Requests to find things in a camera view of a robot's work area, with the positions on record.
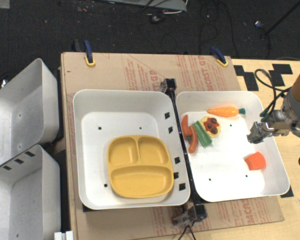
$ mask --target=yellow round toy food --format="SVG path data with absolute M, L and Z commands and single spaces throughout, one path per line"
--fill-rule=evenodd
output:
M 206 116 L 200 120 L 200 123 L 210 137 L 214 138 L 220 134 L 221 125 L 215 117 Z

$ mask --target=white plastic container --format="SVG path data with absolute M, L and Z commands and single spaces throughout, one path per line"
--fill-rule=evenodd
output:
M 220 134 L 212 144 L 189 154 L 195 188 L 208 202 L 220 202 L 285 194 L 290 188 L 289 178 L 274 137 L 259 144 L 247 140 L 254 122 L 263 111 L 258 96 L 249 91 L 189 91 L 176 97 L 180 119 L 188 115 L 193 124 L 206 116 L 214 117 L 221 125 Z M 245 108 L 246 114 L 222 117 L 207 110 L 220 107 Z M 263 154 L 266 167 L 249 170 L 244 158 L 255 152 Z
M 38 58 L 0 89 L 0 165 L 58 130 L 57 80 Z
M 158 91 L 81 90 L 73 98 L 73 109 L 79 195 L 86 207 L 178 206 L 188 201 L 187 168 L 173 104 L 167 95 Z M 107 148 L 114 138 L 127 135 L 154 136 L 165 143 L 173 172 L 178 173 L 169 193 L 135 199 L 112 191 Z
M 51 240 L 60 229 L 59 165 L 35 145 L 0 166 L 0 240 Z

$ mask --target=yellow plate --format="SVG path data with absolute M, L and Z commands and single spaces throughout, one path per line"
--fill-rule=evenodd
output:
M 161 196 L 174 185 L 169 151 L 153 136 L 115 138 L 107 148 L 107 166 L 113 191 L 124 198 Z

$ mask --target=table surface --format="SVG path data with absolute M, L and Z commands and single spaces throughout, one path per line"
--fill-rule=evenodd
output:
M 243 60 L 233 59 L 233 65 L 242 66 L 245 73 L 252 73 L 256 69 L 273 70 L 273 64 L 289 65 L 292 73 L 282 73 L 282 80 L 285 87 L 290 87 L 294 84 L 298 75 L 300 74 L 300 61 L 282 61 L 282 60 Z M 245 76 L 238 76 L 238 82 L 242 91 L 249 91 L 251 86 L 250 83 L 246 83 Z M 61 84 L 64 85 L 64 79 L 61 76 Z M 257 83 L 258 91 L 252 91 L 261 100 L 262 106 L 265 108 L 273 99 L 273 91 Z M 62 88 L 63 100 L 65 98 L 65 89 Z M 280 109 L 282 102 L 278 101 L 276 109 Z M 63 104 L 65 110 L 64 116 L 67 117 L 67 105 Z M 233 227 L 227 229 L 218 230 L 207 230 L 196 232 L 195 237 L 197 240 L 238 240 L 238 239 L 249 239 L 249 240 L 263 240 L 263 239 L 280 239 L 280 240 L 300 240 L 300 165 L 298 163 L 300 157 L 300 138 L 290 133 L 288 136 L 274 137 L 280 155 L 282 157 L 284 166 L 287 171 L 287 175 L 290 180 L 290 185 L 293 191 L 293 196 L 281 198 L 278 196 L 278 201 L 283 213 L 284 221 Z M 65 143 L 66 149 L 70 148 L 69 142 Z M 71 229 L 74 231 L 74 238 L 78 239 L 76 235 L 76 212 L 73 202 L 73 181 L 70 178 L 68 180 L 69 189 L 69 210 L 70 210 L 70 224 Z M 156 239 L 156 240 L 176 240 L 179 235 L 168 235 L 162 237 L 153 237 L 145 239 Z M 182 239 L 190 240 L 193 239 L 190 233 L 186 233 Z

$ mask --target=cardboard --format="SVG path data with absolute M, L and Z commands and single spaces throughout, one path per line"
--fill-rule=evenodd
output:
M 239 91 L 232 60 L 222 67 L 213 56 L 94 53 L 95 67 L 88 67 L 85 53 L 61 55 L 65 111 L 71 227 L 80 240 L 132 240 L 180 234 L 172 218 L 180 207 L 132 208 L 86 211 L 78 193 L 78 170 L 73 116 L 73 97 L 83 89 L 157 91 L 165 78 L 174 78 L 177 92 Z M 264 224 L 284 220 L 276 196 L 207 203 L 208 218 L 193 231 Z

